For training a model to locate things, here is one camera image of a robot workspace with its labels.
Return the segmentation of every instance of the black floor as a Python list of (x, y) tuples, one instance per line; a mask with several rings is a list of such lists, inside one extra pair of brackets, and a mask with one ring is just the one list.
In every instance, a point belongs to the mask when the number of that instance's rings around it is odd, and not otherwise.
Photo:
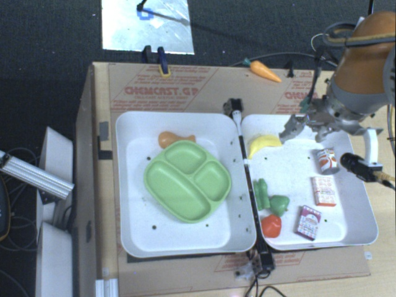
[[(246, 56), (273, 52), (312, 54), (313, 35), (334, 22), (356, 22), (359, 16), (366, 16), (369, 0), (188, 3), (196, 54), (168, 56), (169, 62), (228, 66)], [(396, 0), (375, 0), (374, 10), (395, 11), (395, 5)], [(140, 61), (137, 53), (102, 50), (100, 14), (101, 0), (0, 0), (0, 150), (26, 147), (40, 154), (46, 126), (72, 139), (88, 65), (92, 61)], [(293, 59), (296, 68), (313, 68), (310, 59)], [(288, 60), (285, 56), (265, 63), (283, 67)], [(16, 216), (35, 218), (32, 190), (21, 193), (14, 212)], [(17, 219), (15, 225), (27, 223)], [(23, 246), (32, 237), (30, 231), (29, 227), (14, 229), (13, 237)], [(0, 249), (0, 270), (34, 296), (34, 252)], [(3, 296), (24, 295), (0, 272)]]

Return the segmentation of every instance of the red tomato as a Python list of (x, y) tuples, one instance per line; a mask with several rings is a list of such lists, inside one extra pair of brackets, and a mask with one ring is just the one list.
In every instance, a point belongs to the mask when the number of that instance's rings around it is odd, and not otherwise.
[(261, 229), (266, 238), (276, 238), (281, 228), (282, 220), (276, 215), (269, 215), (261, 220)]

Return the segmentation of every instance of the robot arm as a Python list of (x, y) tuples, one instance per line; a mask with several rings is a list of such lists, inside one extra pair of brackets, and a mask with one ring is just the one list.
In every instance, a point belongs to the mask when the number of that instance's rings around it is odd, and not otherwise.
[[(365, 166), (369, 173), (366, 176), (361, 174), (362, 170), (354, 173), (365, 181), (376, 181), (373, 173), (382, 169), (377, 162), (377, 134), (382, 129), (366, 129), (360, 122), (384, 105), (395, 106), (395, 26), (394, 12), (377, 12), (360, 22), (351, 38), (342, 40), (345, 50), (327, 83), (326, 95), (308, 98), (305, 115), (291, 116), (279, 135), (282, 142), (296, 137), (305, 126), (317, 133), (317, 142), (339, 130), (364, 136), (365, 159), (350, 160), (351, 155), (345, 155), (341, 163), (345, 167), (352, 165), (347, 167), (352, 172), (360, 165)], [(336, 45), (340, 40), (331, 35), (326, 39), (328, 45)]]

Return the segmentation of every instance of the white tray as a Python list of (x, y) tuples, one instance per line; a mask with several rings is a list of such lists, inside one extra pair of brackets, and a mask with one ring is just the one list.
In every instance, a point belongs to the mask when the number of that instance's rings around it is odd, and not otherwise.
[[(184, 223), (164, 209), (146, 190), (148, 158), (162, 149), (163, 131), (194, 134), (229, 171), (231, 191), (209, 218)], [(136, 257), (243, 252), (256, 242), (256, 229), (234, 122), (222, 114), (131, 111), (116, 122), (121, 206), (121, 241)]]
[[(256, 114), (244, 118), (242, 132), (247, 152), (252, 139), (265, 134), (278, 136), (289, 117)], [(263, 148), (249, 161), (252, 180), (264, 178), (269, 196), (279, 194), (290, 198), (288, 211), (282, 216), (280, 236), (267, 238), (267, 243), (281, 251), (373, 243), (378, 236), (378, 227), (364, 183), (341, 164), (338, 164), (340, 171), (331, 175), (335, 181), (337, 205), (315, 205), (311, 178), (324, 175), (321, 175), (314, 150), (333, 147), (339, 160), (344, 153), (353, 153), (353, 149), (343, 131), (329, 134), (321, 143), (317, 143), (314, 137), (315, 133), (306, 127), (297, 138), (286, 141), (281, 147)], [(303, 205), (322, 214), (314, 241), (295, 233)], [(264, 218), (270, 215), (270, 211), (261, 210), (259, 215)]]

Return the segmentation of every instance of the metal bar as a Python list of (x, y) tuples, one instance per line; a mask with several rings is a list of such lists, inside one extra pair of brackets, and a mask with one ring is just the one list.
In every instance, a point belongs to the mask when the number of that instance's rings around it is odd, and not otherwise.
[(41, 191), (49, 192), (52, 196), (60, 199), (66, 199), (74, 188), (74, 184), (0, 151), (0, 158), (4, 159), (5, 156), (7, 156), (7, 160), (0, 166), (0, 171), (35, 186)]

